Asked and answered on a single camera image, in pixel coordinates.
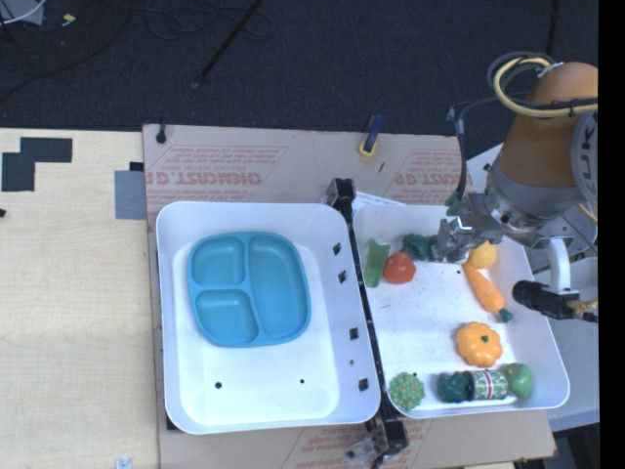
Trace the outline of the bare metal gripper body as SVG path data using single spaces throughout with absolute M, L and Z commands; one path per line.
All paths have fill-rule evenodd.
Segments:
M 497 244 L 506 236 L 524 246 L 543 242 L 543 220 L 526 214 L 497 193 L 454 192 L 445 202 L 440 220 L 441 250 L 471 250 L 485 242 Z

